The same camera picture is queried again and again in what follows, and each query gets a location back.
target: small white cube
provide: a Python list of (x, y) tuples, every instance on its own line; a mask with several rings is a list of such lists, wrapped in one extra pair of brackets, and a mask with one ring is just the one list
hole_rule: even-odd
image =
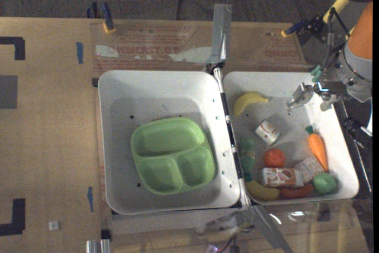
[(58, 220), (55, 220), (54, 222), (49, 222), (49, 230), (50, 231), (59, 230), (59, 222), (58, 222)]

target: green plate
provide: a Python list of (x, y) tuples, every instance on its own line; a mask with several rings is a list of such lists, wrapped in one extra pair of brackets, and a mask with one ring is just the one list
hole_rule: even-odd
[(200, 188), (216, 170), (204, 131), (186, 117), (139, 126), (131, 136), (131, 152), (142, 183), (159, 195)]

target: small carton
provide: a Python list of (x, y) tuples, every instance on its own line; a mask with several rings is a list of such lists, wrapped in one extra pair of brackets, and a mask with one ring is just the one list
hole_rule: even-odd
[(314, 155), (299, 162), (294, 167), (302, 173), (305, 184), (312, 181), (319, 173), (324, 172), (323, 167)]
[(292, 187), (304, 186), (303, 176), (294, 168), (263, 168), (261, 183), (265, 187)]

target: red sausage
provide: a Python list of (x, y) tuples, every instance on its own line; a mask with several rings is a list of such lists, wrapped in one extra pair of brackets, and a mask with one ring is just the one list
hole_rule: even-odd
[(303, 198), (312, 194), (314, 191), (314, 186), (312, 184), (307, 184), (302, 188), (289, 189), (283, 188), (280, 190), (280, 194), (283, 198), (294, 199), (294, 198)]

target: blue clamp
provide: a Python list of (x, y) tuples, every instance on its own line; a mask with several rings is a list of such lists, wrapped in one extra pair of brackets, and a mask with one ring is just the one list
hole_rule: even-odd
[(294, 24), (292, 27), (289, 27), (286, 30), (282, 30), (281, 34), (283, 37), (287, 37), (288, 35), (300, 31), (303, 27), (305, 27), (308, 24), (308, 21), (300, 21), (297, 24)]
[(105, 21), (103, 22), (104, 30), (107, 34), (113, 34), (116, 32), (116, 28), (113, 24), (112, 13), (106, 2), (101, 4), (101, 11), (104, 15)]
[(100, 18), (99, 10), (97, 8), (97, 3), (93, 2), (91, 6), (87, 9), (87, 18)]

